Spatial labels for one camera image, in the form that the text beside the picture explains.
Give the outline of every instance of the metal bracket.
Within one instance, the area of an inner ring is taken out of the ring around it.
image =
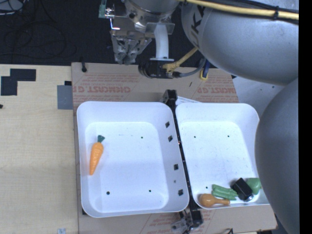
[[[171,230],[176,234],[188,234],[190,233],[191,226],[193,225],[192,217],[190,213],[181,216],[179,221],[171,224]]]
[[[176,90],[166,90],[166,92],[163,95],[163,102],[171,108],[173,116],[174,116],[175,130],[176,130],[177,139],[179,142],[186,183],[187,183],[187,187],[188,187],[188,191],[190,195],[189,208],[190,208],[190,214],[191,214],[191,219],[192,219],[192,224],[193,224],[191,228],[196,228],[203,223],[203,218],[201,215],[201,211],[199,210],[199,206],[194,201],[193,193],[191,190],[189,173],[188,173],[187,166],[186,166],[185,156],[184,156],[183,147],[182,147],[182,141],[180,137],[180,131],[179,131],[179,127],[178,127],[177,119],[176,119],[176,100],[177,100]]]

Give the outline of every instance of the orange toy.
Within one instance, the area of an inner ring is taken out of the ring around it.
[[[105,137],[99,135],[97,137],[97,142],[94,143],[92,146],[91,155],[90,155],[90,175],[93,175],[98,165],[99,159],[101,158],[103,154],[104,146],[102,145],[102,141],[104,139]]]
[[[213,206],[214,204],[223,204],[223,205],[230,204],[230,201],[228,199],[216,198],[212,194],[202,194],[199,197],[199,202],[204,207],[210,207]]]

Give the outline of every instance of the toy pea pod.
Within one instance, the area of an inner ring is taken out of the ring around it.
[[[215,197],[221,197],[228,200],[236,200],[237,192],[231,188],[225,188],[219,185],[212,185],[211,194]]]

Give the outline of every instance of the wooden table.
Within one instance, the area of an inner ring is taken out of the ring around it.
[[[153,214],[106,219],[81,215],[74,114],[58,109],[57,96],[57,86],[72,80],[72,67],[0,65],[0,76],[10,76],[10,69],[36,69],[36,81],[19,81],[17,96],[0,96],[0,234],[153,232],[146,225],[157,218]],[[275,229],[271,207],[255,207],[215,211],[209,230],[219,233],[220,224],[234,224],[236,215],[253,220],[251,231]],[[248,219],[236,221],[240,226]]]

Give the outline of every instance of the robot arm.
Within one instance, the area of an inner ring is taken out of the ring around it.
[[[115,61],[129,65],[156,41],[139,65],[150,78],[172,78],[164,65],[172,13],[181,4],[185,35],[215,67],[252,80],[286,85],[298,76],[299,0],[121,0],[107,8]]]
[[[156,39],[156,55],[138,66],[140,73],[181,77],[172,72],[180,62],[168,56],[168,35],[175,26],[171,15],[182,3],[184,33],[206,60],[237,77],[285,86],[261,116],[255,158],[274,212],[288,234],[299,233],[299,0],[121,1],[104,16],[119,64],[134,63]]]

